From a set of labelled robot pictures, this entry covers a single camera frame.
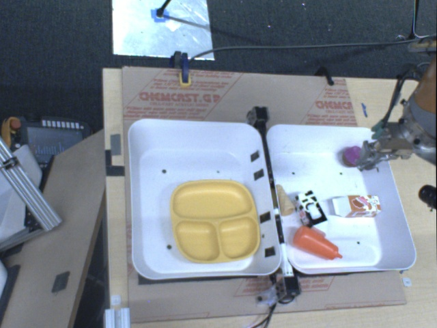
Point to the brown cardboard board red print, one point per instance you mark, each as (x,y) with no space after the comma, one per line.
(211,94)

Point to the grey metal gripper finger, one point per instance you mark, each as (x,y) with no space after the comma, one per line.
(363,154)
(376,157)

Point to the orange bottle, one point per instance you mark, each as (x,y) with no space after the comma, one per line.
(312,240)

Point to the thin black and white rod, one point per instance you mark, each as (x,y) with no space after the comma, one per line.
(270,179)

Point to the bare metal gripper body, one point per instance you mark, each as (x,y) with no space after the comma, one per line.
(396,145)

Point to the yellow divided plate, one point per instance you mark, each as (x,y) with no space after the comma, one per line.
(211,203)

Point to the purple doughnut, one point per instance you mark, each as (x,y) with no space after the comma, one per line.
(351,155)

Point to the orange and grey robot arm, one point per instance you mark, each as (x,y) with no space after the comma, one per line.
(427,91)

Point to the black and white carton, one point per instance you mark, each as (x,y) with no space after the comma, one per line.
(310,207)

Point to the white plastic tray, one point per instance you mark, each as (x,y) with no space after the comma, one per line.
(368,244)
(191,149)

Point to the brown and white carton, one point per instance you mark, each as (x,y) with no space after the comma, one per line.
(358,206)

